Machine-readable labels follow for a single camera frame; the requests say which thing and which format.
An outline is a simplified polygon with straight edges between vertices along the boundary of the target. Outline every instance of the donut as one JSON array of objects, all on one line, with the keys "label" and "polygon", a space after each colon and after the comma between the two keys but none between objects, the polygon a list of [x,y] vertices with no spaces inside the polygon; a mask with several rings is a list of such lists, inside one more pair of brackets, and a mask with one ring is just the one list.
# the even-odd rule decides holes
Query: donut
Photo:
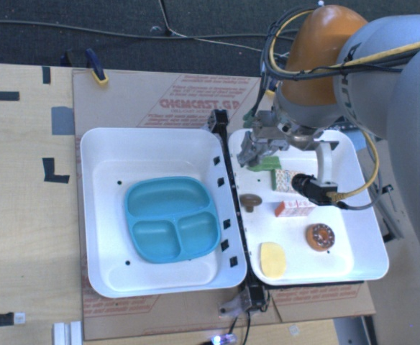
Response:
[{"label": "donut", "polygon": [[306,230],[306,240],[312,249],[324,252],[333,247],[334,232],[325,224],[310,225]]}]

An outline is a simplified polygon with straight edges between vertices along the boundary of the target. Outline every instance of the white tray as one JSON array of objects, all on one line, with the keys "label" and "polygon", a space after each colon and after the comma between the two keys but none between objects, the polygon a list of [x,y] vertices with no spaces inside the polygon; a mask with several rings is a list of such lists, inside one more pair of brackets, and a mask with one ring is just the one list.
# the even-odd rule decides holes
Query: white tray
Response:
[{"label": "white tray", "polygon": [[[92,129],[81,140],[81,167],[88,278],[99,294],[120,298],[231,288],[244,280],[247,263],[214,134],[203,129]],[[125,193],[136,182],[165,176],[189,176],[207,187],[224,249],[219,244],[206,256],[166,264],[138,255],[127,229]]]},{"label": "white tray", "polygon": [[[252,193],[262,198],[262,204],[252,213],[241,207],[243,225],[253,272],[269,285],[302,285],[327,282],[376,280],[388,271],[388,256],[373,208],[343,211],[333,206],[317,206],[308,216],[276,217],[274,210],[281,201],[306,201],[297,193],[282,193],[272,189],[269,171],[253,172],[241,168],[237,154],[246,129],[229,138],[232,167],[238,195]],[[332,152],[332,180],[338,191],[347,192],[364,184],[362,171],[350,139],[341,132],[325,131],[322,140],[338,141]],[[283,169],[317,175],[316,153],[302,152],[294,147],[275,153]],[[370,202],[365,191],[345,200],[350,206]],[[310,224],[329,225],[336,242],[329,252],[317,252],[306,241]],[[260,245],[275,242],[286,255],[287,269],[282,277],[266,277],[260,267]]]}]

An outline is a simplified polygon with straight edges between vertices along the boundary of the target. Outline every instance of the cardboard box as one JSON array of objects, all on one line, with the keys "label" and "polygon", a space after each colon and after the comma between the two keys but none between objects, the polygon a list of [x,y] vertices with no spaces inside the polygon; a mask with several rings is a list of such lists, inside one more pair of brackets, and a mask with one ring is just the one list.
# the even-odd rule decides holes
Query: cardboard box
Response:
[{"label": "cardboard box", "polygon": [[[109,82],[100,86],[90,70],[73,71],[84,339],[228,329],[233,318],[220,316],[219,304],[233,299],[238,287],[120,299],[102,297],[91,287],[86,267],[79,145],[81,137],[96,127],[206,127],[214,109],[227,110],[231,133],[242,128],[243,116],[255,103],[259,78],[107,72]],[[271,104],[267,98],[260,109],[269,109]],[[268,310],[253,316],[253,326],[374,313],[365,282],[290,287],[270,293]]]}]

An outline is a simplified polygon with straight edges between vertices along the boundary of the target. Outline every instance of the brown object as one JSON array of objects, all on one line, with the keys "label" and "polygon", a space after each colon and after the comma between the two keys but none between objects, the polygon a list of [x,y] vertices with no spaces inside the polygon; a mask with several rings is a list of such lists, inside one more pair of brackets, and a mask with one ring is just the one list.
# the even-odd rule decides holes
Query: brown object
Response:
[{"label": "brown object", "polygon": [[242,194],[240,196],[240,203],[247,212],[253,212],[253,207],[259,206],[262,201],[261,197],[256,194]]},{"label": "brown object", "polygon": [[[310,70],[336,64],[345,42],[367,23],[355,11],[339,5],[326,5],[314,10],[296,35],[286,70]],[[330,77],[297,82],[284,80],[280,89],[285,98],[298,105],[336,103]]]},{"label": "brown object", "polygon": [[324,252],[333,247],[334,232],[325,224],[310,225],[306,230],[306,240],[312,249]]}]

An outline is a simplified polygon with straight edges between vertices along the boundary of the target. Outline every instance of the blue clamp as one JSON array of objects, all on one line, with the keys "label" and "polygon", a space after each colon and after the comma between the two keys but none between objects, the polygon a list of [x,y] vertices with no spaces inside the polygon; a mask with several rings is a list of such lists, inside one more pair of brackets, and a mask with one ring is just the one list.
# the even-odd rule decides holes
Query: blue clamp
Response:
[{"label": "blue clamp", "polygon": [[100,60],[96,56],[95,52],[92,49],[86,50],[86,57],[88,64],[90,64],[92,70],[92,75],[95,78],[95,81],[100,85],[104,86],[108,83],[108,76],[105,74],[103,67],[101,66]]}]

